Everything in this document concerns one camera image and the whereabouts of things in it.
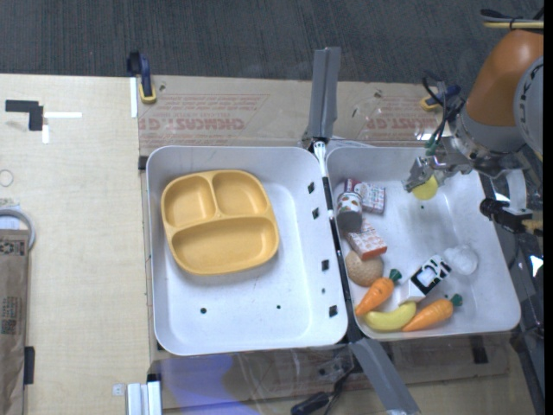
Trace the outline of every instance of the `white tray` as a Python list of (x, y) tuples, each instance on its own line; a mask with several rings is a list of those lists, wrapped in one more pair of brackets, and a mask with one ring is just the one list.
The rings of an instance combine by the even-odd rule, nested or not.
[[(520, 304), (507, 269), (494, 224), (480, 212), (484, 191), (476, 172), (458, 174), (445, 182), (436, 196), (419, 201), (404, 191), (401, 180), (409, 176), (416, 156), (424, 150), (412, 148), (337, 148), (328, 153), (327, 170), (334, 199), (343, 190), (347, 178), (372, 182), (386, 188), (383, 215), (366, 214), (388, 246), (382, 256), (385, 275), (391, 268), (401, 271), (406, 281), (434, 254), (449, 247), (469, 244), (478, 254), (474, 273), (463, 276), (452, 272), (424, 298), (430, 303), (445, 295), (459, 293), (463, 305), (453, 316), (432, 329), (403, 333), (382, 333), (370, 329), (358, 318), (359, 328), (367, 336), (394, 341), (438, 335), (467, 335), (507, 331), (520, 320)], [(351, 247), (341, 239), (344, 257)], [(353, 304), (360, 301), (366, 288), (349, 282)], [(397, 294), (379, 310), (397, 307)]]
[[(271, 260), (251, 270), (195, 276), (171, 255), (160, 200), (176, 177), (214, 169), (242, 169), (259, 179), (280, 243)], [(217, 354), (341, 340), (346, 307), (321, 171), (312, 154), (292, 147), (167, 146), (150, 155), (146, 175), (154, 328), (167, 351)]]

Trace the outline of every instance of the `gray carpet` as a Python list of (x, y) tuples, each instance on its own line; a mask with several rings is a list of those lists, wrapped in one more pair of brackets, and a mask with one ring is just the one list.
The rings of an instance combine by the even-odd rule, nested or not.
[(543, 0), (0, 0), (0, 73), (310, 80), (342, 47), (340, 80), (418, 83), (430, 69), (469, 89), (501, 29), (480, 9), (534, 16)]

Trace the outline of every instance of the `gray ring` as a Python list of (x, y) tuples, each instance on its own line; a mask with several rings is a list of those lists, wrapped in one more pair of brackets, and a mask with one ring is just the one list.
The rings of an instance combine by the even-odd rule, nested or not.
[(0, 175), (1, 175), (3, 172), (7, 172), (8, 174), (11, 175), (11, 180), (10, 180), (9, 183), (4, 184), (4, 183), (0, 182), (0, 186), (3, 186), (4, 188), (7, 188), (8, 186), (11, 185), (11, 183), (14, 182), (14, 173), (13, 173), (11, 170), (9, 170), (9, 169), (0, 169)]
[(27, 225), (30, 232), (29, 250), (31, 250), (33, 248), (33, 244), (35, 243), (35, 227), (33, 226), (33, 222), (30, 218), (25, 213), (18, 211), (17, 209), (12, 209), (11, 207), (0, 207), (0, 216), (2, 215), (17, 218)]

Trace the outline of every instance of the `yellow ball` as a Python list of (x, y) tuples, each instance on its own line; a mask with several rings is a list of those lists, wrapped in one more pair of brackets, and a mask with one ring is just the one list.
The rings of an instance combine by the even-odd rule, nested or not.
[(430, 200), (438, 192), (438, 181), (431, 176), (425, 183), (413, 188), (411, 192), (419, 200)]

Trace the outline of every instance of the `yellow divided plate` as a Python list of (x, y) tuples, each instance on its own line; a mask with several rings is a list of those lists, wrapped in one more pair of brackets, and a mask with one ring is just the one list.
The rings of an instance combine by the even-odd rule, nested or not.
[(198, 275), (250, 269), (278, 248), (275, 214), (263, 185), (243, 170), (182, 176), (162, 194), (162, 219), (176, 263)]

